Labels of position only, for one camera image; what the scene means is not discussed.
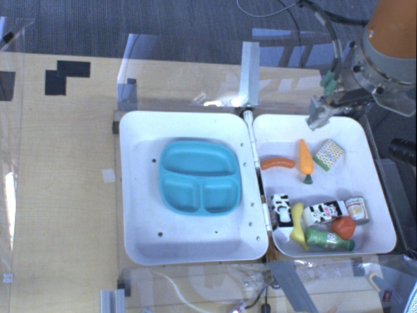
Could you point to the white plastic tray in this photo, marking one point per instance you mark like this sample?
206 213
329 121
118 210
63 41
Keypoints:
365 181
143 187

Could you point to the large cow print carton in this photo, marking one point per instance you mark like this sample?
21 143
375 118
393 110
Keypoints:
324 212

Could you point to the red tomato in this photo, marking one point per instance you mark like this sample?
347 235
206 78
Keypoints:
344 227

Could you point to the black cylinder on white bracket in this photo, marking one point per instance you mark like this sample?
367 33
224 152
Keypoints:
402 104

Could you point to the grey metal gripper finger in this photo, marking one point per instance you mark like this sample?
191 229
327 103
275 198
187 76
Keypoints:
315 114
331 111

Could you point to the green bottle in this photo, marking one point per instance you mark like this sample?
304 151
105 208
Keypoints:
325 239

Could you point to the small white and orange can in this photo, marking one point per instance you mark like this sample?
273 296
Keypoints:
357 210

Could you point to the orange sausage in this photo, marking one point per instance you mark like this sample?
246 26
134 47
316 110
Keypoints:
277 163

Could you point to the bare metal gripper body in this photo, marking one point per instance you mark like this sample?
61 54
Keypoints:
361 75

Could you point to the yellow banana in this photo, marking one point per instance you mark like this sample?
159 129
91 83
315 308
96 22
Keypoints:
297 220

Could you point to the small cow print carton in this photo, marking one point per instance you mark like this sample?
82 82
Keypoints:
281 209

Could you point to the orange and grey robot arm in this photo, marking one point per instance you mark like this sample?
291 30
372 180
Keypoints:
395 15

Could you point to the orange carrot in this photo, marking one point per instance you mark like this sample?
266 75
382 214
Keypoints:
306 160

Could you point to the blue divided plate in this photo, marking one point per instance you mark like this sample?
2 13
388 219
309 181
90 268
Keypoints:
198 174

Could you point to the green and white carton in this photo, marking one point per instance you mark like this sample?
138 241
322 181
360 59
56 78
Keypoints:
329 155

